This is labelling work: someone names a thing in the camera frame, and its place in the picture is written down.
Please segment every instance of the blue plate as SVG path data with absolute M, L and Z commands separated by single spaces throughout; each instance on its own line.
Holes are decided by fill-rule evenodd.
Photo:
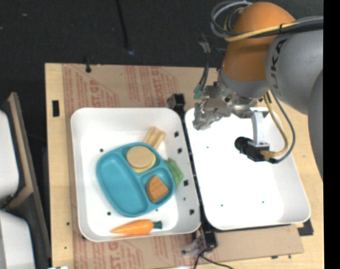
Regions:
M 156 156 L 151 169 L 136 173 L 127 162 L 126 153 L 134 146 L 146 146 Z M 150 145 L 143 142 L 130 143 L 105 153 L 97 162 L 96 175 L 109 202 L 122 215 L 137 217 L 167 202 L 175 191 L 175 182 L 162 157 Z M 168 194 L 155 203 L 146 193 L 146 184 L 157 175 L 169 189 Z

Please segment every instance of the toy carrot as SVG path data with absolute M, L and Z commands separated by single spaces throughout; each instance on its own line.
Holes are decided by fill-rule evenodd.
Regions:
M 111 233 L 145 235 L 148 234 L 153 228 L 162 229 L 162 222 L 152 222 L 149 219 L 136 220 L 113 229 Z

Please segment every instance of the cardboard sheet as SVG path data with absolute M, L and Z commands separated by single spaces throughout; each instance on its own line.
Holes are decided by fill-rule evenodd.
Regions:
M 202 72 L 202 68 L 98 65 L 91 66 L 91 72 L 88 73 L 83 64 L 63 65 L 76 269 L 152 269 L 193 265 L 195 262 L 195 258 L 181 255 L 181 248 L 192 241 L 192 234 L 102 243 L 94 243 L 82 237 L 77 222 L 69 119 L 77 109 L 84 107 L 163 107 L 174 93 L 184 94 L 187 110 L 194 107 L 193 89 Z M 208 83 L 216 80 L 217 71 L 210 69 Z M 218 247 L 208 256 L 217 262 L 304 251 L 295 225 L 223 232 L 217 234 L 217 239 Z

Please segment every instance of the black cable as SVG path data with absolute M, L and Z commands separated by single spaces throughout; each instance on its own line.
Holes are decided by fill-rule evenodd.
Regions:
M 235 37 L 241 34 L 249 33 L 249 32 L 236 33 L 232 30 L 232 25 L 234 23 L 234 20 L 236 20 L 234 19 L 234 17 L 237 17 L 237 15 L 240 13 L 238 10 L 249 5 L 251 5 L 251 3 L 247 1 L 224 1 L 224 2 L 217 4 L 212 9 L 212 12 L 211 12 L 212 32 L 215 35 L 222 37 L 222 38 Z M 229 10 L 231 12 L 227 15 L 227 23 L 226 23 L 227 28 L 225 29 L 216 22 L 216 19 L 224 11 L 229 11 Z M 261 38 L 261 37 L 278 35 L 278 34 L 302 33 L 302 32 L 308 32 L 308 31 L 321 30 L 323 29 L 323 27 L 324 27 L 324 22 L 323 22 L 322 17 L 309 18 L 307 20 L 299 20 L 297 21 L 297 24 L 294 24 L 294 25 L 290 25 L 286 27 L 281 26 L 279 29 L 266 31 L 260 34 L 249 36 L 248 38 Z
M 31 138 L 34 138 L 34 139 L 36 139 L 38 141 L 41 141 L 43 144 L 46 145 L 46 140 L 44 138 L 42 138 L 42 137 L 36 136 L 34 134 L 30 134 L 30 133 L 28 133 L 27 136 L 31 137 Z
M 217 262 L 215 262 L 215 261 L 209 260 L 208 258 L 206 258 L 205 256 L 203 256 L 203 253 L 202 253 L 202 252 L 200 253 L 200 255 L 201 255 L 201 258 L 205 259 L 205 260 L 206 260 L 207 262 L 209 262 L 209 263 L 215 264 L 215 265 L 217 265 L 217 266 L 226 267 L 226 268 L 229 268 L 229 269 L 234 269 L 234 268 L 231 267 L 231 266 L 224 265 L 224 264 L 220 264 L 220 263 L 217 263 Z
M 207 77 L 208 77 L 208 70 L 209 70 L 209 53 L 206 53 L 206 66 L 203 70 L 202 77 L 200 79 L 200 84 L 201 84 L 201 91 L 203 91 L 204 86 L 207 83 Z
M 224 56 L 226 53 L 226 49 L 218 49 L 211 44 L 209 46 L 211 47 L 212 50 L 215 50 L 215 52 L 217 52 L 218 54 L 221 54 L 222 56 Z
M 228 265 L 225 265 L 225 264 L 220 264 L 220 263 L 217 263 L 217 262 L 215 262 L 215 261 L 212 261 L 212 260 L 206 258 L 206 257 L 203 255 L 203 252 L 204 252 L 204 251 L 205 251 L 205 250 L 201 251 L 201 252 L 197 255 L 196 261 L 195 261 L 195 263 L 194 263 L 194 265 L 193 265 L 193 269 L 196 269 L 197 264 L 198 264 L 198 260 L 199 260 L 200 257 L 203 258 L 204 260 L 206 260 L 207 262 L 212 263 L 212 264 L 215 264 L 215 265 L 217 265 L 217 266 L 221 266 L 221 267 L 225 267 L 225 268 L 229 268 L 229 269 L 234 269 L 234 268 L 231 267 L 231 266 L 228 266 Z
M 123 16 L 123 11 L 122 11 L 122 8 L 121 8 L 120 0 L 115 0 L 115 3 L 116 3 L 116 7 L 118 9 L 121 28 L 122 28 L 122 31 L 123 31 L 124 47 L 126 48 L 126 50 L 130 50 L 130 43 L 129 43 L 127 31 L 126 31 L 126 26 L 125 26 L 125 21 L 124 21 L 124 16 Z
M 292 130 L 292 135 L 293 135 L 292 145 L 291 145 L 291 147 L 288 149 L 288 151 L 286 152 L 286 154 L 283 155 L 280 159 L 275 159 L 275 158 L 270 158 L 270 159 L 269 159 L 269 162 L 270 162 L 270 163 L 276 164 L 276 163 L 280 163 L 282 160 L 284 160 L 285 158 L 287 158 L 288 155 L 289 155 L 290 153 L 292 153 L 292 150 L 293 150 L 294 145 L 295 145 L 295 142 L 296 142 L 296 136 L 295 136 L 294 127 L 293 127 L 292 122 L 290 121 L 290 119 L 289 119 L 287 113 L 284 111 L 284 108 L 282 107 L 282 105 L 281 105 L 280 102 L 278 101 L 277 97 L 276 97 L 275 95 L 273 95 L 273 97 L 274 97 L 274 99 L 275 99 L 275 101 L 276 101 L 278 107 L 280 108 L 281 112 L 283 113 L 284 117 L 286 118 L 287 123 L 289 124 L 289 126 L 290 126 L 290 128 L 291 128 L 291 130 Z

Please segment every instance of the white bin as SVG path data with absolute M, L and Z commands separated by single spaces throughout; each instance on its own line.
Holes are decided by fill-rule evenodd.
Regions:
M 0 110 L 0 205 L 19 184 L 19 172 L 14 152 L 10 124 Z M 35 269 L 35 261 L 27 222 L 0 210 L 0 269 Z
M 108 201 L 96 176 L 103 154 L 141 142 L 151 127 L 165 132 L 157 148 L 163 159 L 176 161 L 184 174 L 174 195 L 162 206 L 138 217 L 125 217 Z M 112 234 L 111 229 L 138 219 L 162 221 L 163 228 L 147 236 L 185 234 L 200 224 L 199 201 L 180 117 L 168 108 L 82 108 L 71 118 L 72 145 L 80 231 L 99 242 L 134 238 Z
M 271 164 L 252 161 L 235 148 L 238 137 L 253 138 L 250 118 L 231 115 L 204 131 L 194 129 L 193 120 L 191 109 L 185 123 L 204 213 L 213 227 L 233 230 L 301 223 L 309 218 L 309 202 L 291 155 Z M 283 149 L 283 138 L 271 115 L 265 117 L 263 128 L 270 150 Z

